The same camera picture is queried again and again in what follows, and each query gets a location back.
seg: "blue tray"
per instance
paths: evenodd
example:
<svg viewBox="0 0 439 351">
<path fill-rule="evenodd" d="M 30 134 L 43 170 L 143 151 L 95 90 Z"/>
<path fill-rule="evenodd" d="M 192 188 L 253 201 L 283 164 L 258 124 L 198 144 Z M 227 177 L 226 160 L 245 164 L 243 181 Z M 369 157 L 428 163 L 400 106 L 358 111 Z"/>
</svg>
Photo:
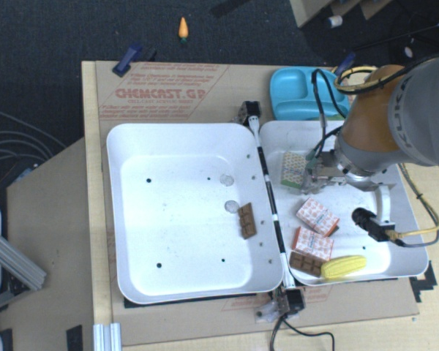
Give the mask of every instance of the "blue tray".
<svg viewBox="0 0 439 351">
<path fill-rule="evenodd" d="M 270 80 L 270 98 L 274 117 L 277 120 L 303 121 L 319 118 L 319 109 L 315 101 L 311 82 L 315 67 L 286 67 L 277 70 Z M 335 101 L 342 112 L 347 115 L 350 110 L 348 97 L 334 87 L 337 77 L 334 73 L 322 69 L 329 80 Z M 329 119 L 342 119 L 335 110 L 329 89 L 321 74 L 317 75 L 319 97 L 323 111 Z"/>
</svg>

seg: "red and white box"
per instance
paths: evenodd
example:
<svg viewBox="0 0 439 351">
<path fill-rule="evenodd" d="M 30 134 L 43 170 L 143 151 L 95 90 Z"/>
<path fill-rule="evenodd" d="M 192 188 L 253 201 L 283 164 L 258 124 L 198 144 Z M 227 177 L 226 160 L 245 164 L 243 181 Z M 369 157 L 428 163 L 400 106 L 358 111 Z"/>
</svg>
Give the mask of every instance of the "red and white box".
<svg viewBox="0 0 439 351">
<path fill-rule="evenodd" d="M 339 217 L 311 197 L 306 200 L 296 215 L 324 237 L 332 234 L 339 222 Z"/>
<path fill-rule="evenodd" d="M 315 259 L 329 261 L 334 240 L 314 233 L 304 227 L 298 227 L 291 248 L 300 254 Z"/>
</svg>

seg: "black floor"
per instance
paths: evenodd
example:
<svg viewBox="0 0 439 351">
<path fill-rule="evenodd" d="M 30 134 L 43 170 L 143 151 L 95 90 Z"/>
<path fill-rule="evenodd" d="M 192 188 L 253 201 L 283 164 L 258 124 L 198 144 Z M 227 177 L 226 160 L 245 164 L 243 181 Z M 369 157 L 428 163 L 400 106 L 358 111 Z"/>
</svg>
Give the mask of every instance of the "black floor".
<svg viewBox="0 0 439 351">
<path fill-rule="evenodd" d="M 139 42 L 156 48 L 155 61 L 334 66 L 354 48 L 439 23 L 439 0 L 394 0 L 370 20 L 356 7 L 335 29 L 323 24 L 330 15 L 325 8 L 298 29 L 289 0 L 0 0 L 0 112 L 63 143 L 0 115 L 0 181 L 16 164 L 6 156 L 42 161 L 83 137 L 84 60 L 119 60 Z M 181 16 L 187 45 L 177 37 Z M 357 50 L 356 63 L 402 64 L 406 44 Z M 438 52 L 439 29 L 411 46 L 415 56 Z"/>
</svg>

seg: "white tray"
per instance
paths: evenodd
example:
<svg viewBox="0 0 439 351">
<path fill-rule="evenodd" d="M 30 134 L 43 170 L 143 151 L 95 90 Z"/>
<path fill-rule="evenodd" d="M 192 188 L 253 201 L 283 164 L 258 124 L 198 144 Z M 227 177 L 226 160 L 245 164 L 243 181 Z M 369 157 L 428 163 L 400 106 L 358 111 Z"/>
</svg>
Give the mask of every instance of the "white tray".
<svg viewBox="0 0 439 351">
<path fill-rule="evenodd" d="M 329 122 L 333 129 L 341 122 Z M 260 130 L 279 221 L 289 255 L 296 212 L 309 195 L 281 185 L 282 156 L 305 154 L 320 139 L 316 121 L 272 121 Z M 333 140 L 327 148 L 333 147 Z M 271 207 L 254 137 L 226 124 L 121 124 L 107 139 L 116 234 L 117 277 L 122 294 L 139 304 L 268 292 L 283 278 Z M 391 220 L 397 231 L 417 227 L 395 166 L 375 181 L 393 184 Z M 376 212 L 374 193 L 349 185 L 312 195 L 340 218 L 332 257 L 363 254 L 367 267 L 327 282 L 301 271 L 306 285 L 416 276 L 428 266 L 424 248 L 378 243 L 354 225 L 351 214 Z M 227 202 L 252 204 L 257 235 L 243 239 L 239 215 Z M 421 243 L 419 235 L 407 239 Z"/>
<path fill-rule="evenodd" d="M 117 277 L 127 299 L 241 295 L 280 284 L 271 208 L 247 128 L 122 124 L 107 144 Z M 257 235 L 242 238 L 229 201 L 252 203 Z"/>
</svg>

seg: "yellow corn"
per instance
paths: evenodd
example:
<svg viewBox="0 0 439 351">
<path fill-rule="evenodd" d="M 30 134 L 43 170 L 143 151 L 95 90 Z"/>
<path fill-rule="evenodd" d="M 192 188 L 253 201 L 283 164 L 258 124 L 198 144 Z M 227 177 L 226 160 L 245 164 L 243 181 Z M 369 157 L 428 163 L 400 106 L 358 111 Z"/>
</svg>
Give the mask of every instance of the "yellow corn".
<svg viewBox="0 0 439 351">
<path fill-rule="evenodd" d="M 362 255 L 342 256 L 331 259 L 320 267 L 323 278 L 336 279 L 360 271 L 366 267 L 366 257 Z"/>
</svg>

